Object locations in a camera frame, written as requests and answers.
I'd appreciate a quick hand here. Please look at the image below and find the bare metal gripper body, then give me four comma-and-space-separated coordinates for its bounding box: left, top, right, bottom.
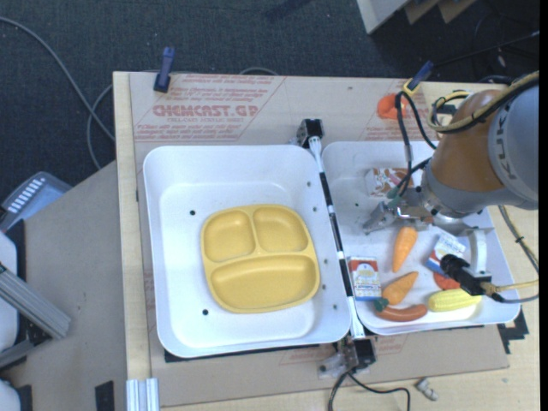
392, 186, 472, 231

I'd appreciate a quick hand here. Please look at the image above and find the white and orange carton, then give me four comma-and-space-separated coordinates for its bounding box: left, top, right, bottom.
364, 166, 414, 200

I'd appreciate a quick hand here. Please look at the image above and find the white plastic tray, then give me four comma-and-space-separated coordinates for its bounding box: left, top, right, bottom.
142, 144, 354, 360
320, 140, 523, 337

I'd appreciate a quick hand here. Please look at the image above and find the orange carrot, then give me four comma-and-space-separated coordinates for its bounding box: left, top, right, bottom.
372, 271, 420, 313
390, 225, 419, 274

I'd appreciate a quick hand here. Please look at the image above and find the thin black and white rod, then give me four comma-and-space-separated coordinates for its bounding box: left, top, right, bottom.
308, 136, 366, 338

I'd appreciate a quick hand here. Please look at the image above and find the blue red white packet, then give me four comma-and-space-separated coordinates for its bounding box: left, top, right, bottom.
425, 234, 468, 274

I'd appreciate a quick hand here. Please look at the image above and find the red and white carton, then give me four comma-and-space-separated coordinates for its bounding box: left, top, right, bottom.
347, 255, 384, 302

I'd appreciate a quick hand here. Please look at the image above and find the red round slice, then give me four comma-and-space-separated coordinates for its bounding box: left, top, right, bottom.
432, 271, 462, 292

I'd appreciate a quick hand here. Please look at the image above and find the brown sausage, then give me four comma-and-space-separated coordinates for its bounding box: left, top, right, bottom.
375, 303, 429, 323

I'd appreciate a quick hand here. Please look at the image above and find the yellow corn cob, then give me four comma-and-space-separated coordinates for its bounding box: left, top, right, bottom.
427, 288, 483, 313

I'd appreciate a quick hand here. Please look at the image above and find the orange toy food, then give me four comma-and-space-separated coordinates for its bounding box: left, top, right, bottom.
376, 92, 413, 122

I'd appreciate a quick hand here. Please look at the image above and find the yellow divided plate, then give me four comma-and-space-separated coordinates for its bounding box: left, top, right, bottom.
200, 203, 322, 315

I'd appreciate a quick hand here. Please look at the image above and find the brown cardboard board red print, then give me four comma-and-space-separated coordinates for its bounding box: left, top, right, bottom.
128, 73, 511, 407

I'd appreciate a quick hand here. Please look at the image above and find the black cylinder on white bracket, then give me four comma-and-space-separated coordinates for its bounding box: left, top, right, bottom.
439, 226, 494, 297

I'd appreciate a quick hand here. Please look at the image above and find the black block with thin wires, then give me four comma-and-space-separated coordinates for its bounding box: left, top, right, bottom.
295, 117, 325, 149
317, 336, 378, 379

